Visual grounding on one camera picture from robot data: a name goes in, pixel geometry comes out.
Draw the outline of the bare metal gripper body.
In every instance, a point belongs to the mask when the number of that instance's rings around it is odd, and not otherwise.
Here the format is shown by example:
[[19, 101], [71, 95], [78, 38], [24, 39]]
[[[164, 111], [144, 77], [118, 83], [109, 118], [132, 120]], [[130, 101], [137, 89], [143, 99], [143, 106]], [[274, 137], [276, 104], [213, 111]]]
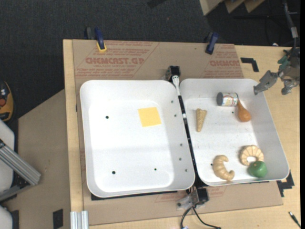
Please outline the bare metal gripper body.
[[295, 80], [300, 78], [300, 49], [284, 50], [285, 55], [278, 61], [278, 76], [281, 80]]

